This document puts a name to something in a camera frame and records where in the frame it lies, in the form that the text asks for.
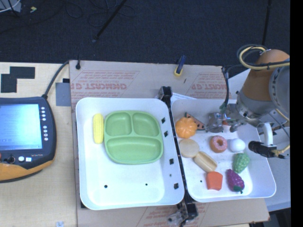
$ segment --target pink donut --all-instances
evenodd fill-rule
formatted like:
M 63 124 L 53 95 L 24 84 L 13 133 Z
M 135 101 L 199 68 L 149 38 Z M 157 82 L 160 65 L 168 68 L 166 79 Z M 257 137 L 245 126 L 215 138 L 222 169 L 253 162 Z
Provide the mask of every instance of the pink donut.
M 227 140 L 220 135 L 213 136 L 209 144 L 211 149 L 216 153 L 223 152 L 227 149 Z

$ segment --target toy food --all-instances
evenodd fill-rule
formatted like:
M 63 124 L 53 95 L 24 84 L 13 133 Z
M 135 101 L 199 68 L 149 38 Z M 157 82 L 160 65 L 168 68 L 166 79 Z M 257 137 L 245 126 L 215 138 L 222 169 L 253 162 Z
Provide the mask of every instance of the toy food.
M 247 167 L 249 162 L 250 162 L 250 158 L 245 152 L 237 153 L 235 154 L 232 162 L 232 169 L 236 173 L 241 173 Z
M 196 133 L 197 125 L 192 118 L 182 117 L 175 125 L 176 133 L 179 137 L 188 139 Z
M 221 190 L 223 175 L 219 172 L 209 172 L 206 175 L 207 189 Z
M 102 114 L 95 114 L 93 117 L 93 136 L 96 144 L 101 144 L 104 136 L 104 121 Z
M 179 147 L 181 155 L 190 158 L 195 157 L 200 150 L 198 143 L 191 139 L 181 140 Z
M 227 140 L 220 135 L 213 136 L 210 139 L 209 144 L 211 149 L 216 153 L 223 152 L 227 149 Z
M 194 116 L 190 115 L 189 113 L 185 113 L 185 117 L 192 118 L 194 120 L 194 122 L 196 123 L 196 125 L 198 127 L 197 130 L 205 130 L 204 124 L 201 121 L 199 121 L 198 119 L 196 119 Z
M 239 138 L 230 140 L 229 145 L 232 152 L 240 152 L 245 149 L 245 142 Z
M 217 162 L 203 151 L 198 152 L 194 157 L 194 162 L 206 172 L 213 172 L 218 166 Z
M 242 190 L 245 187 L 244 181 L 237 173 L 231 169 L 227 170 L 227 182 L 230 190 L 234 192 L 241 192 L 241 194 L 243 193 Z

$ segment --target beige round cookie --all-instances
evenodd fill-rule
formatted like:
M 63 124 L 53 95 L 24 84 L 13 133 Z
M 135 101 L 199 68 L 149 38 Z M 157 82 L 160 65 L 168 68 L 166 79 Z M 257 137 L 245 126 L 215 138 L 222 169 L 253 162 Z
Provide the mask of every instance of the beige round cookie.
M 181 155 L 187 158 L 195 157 L 200 150 L 198 143 L 191 139 L 181 140 L 179 147 Z

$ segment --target yellow corn toy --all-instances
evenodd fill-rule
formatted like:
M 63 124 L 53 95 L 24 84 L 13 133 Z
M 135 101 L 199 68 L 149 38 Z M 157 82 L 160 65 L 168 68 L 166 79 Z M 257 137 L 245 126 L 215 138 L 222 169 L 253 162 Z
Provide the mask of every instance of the yellow corn toy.
M 102 114 L 95 114 L 93 117 L 93 135 L 94 135 L 94 142 L 96 144 L 101 144 L 103 142 L 104 136 L 104 121 Z

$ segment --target white cable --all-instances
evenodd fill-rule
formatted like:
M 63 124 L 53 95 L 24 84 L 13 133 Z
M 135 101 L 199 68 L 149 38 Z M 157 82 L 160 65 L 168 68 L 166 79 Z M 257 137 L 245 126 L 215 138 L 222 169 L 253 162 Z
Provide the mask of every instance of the white cable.
M 12 8 L 14 8 L 15 6 L 17 6 L 18 3 L 20 3 L 20 1 L 21 1 L 21 0 L 18 0 L 18 1 L 12 6 Z M 7 8 L 7 9 L 0 10 L 0 13 L 5 12 L 5 11 L 9 11 L 9 10 L 11 10 L 11 7 Z

